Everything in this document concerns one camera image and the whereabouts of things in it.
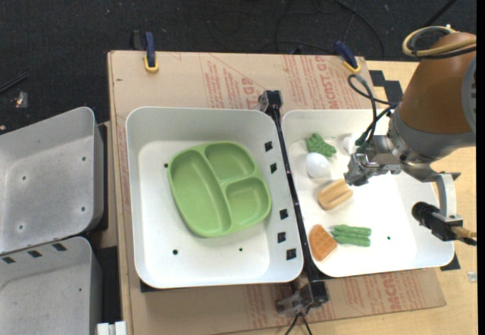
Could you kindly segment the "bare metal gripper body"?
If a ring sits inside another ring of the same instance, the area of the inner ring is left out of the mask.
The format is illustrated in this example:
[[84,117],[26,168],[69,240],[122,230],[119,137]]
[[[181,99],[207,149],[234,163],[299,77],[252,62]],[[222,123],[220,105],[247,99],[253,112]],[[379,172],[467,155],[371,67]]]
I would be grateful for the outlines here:
[[402,169],[387,136],[373,136],[371,141],[363,142],[356,152],[358,171],[363,175],[397,174]]

